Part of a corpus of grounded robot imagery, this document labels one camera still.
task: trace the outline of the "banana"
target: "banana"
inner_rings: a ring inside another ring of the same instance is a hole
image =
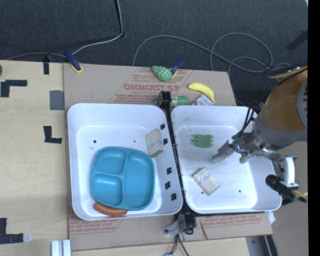
[[[188,85],[188,89],[203,93],[213,104],[216,104],[214,91],[209,86],[201,82],[193,82]]]

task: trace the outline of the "brown cylinder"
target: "brown cylinder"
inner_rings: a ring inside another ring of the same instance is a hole
[[[280,81],[274,87],[259,114],[264,126],[286,132],[305,129],[299,117],[297,101],[299,90],[307,77],[306,70],[283,83]]]

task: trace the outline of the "black fabric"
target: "black fabric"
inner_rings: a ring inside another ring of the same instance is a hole
[[[177,36],[211,49],[217,39],[229,33],[244,33],[261,40],[269,47],[274,66],[308,61],[305,0],[119,0],[119,5],[125,36],[81,50],[75,55],[79,62],[131,66],[137,48],[150,37]],[[0,59],[30,52],[62,55],[64,50],[74,52],[120,33],[114,0],[0,0],[0,6]],[[214,50],[230,61],[249,56],[269,63],[261,44],[244,36],[226,37]],[[172,38],[146,43],[135,65],[169,68],[180,57],[184,59],[184,69],[211,70],[209,53]],[[19,58],[43,59],[44,56],[35,55]],[[229,64],[219,58],[213,57],[212,62],[213,70],[228,70]],[[237,64],[250,69],[263,68],[250,60],[242,59]],[[273,88],[273,83],[262,74],[233,67],[229,76],[235,96],[243,104],[252,100],[264,102]]]

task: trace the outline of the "green toy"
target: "green toy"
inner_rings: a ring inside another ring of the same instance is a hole
[[[152,66],[151,69],[155,76],[162,82],[167,82],[173,78],[169,68],[164,66]]]
[[[199,148],[210,148],[213,146],[213,136],[212,135],[194,135],[193,143]]]

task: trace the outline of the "blue bowl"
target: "blue bowl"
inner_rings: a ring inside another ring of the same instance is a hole
[[[105,206],[142,210],[155,192],[155,165],[146,153],[109,146],[100,149],[93,160],[91,193]]]

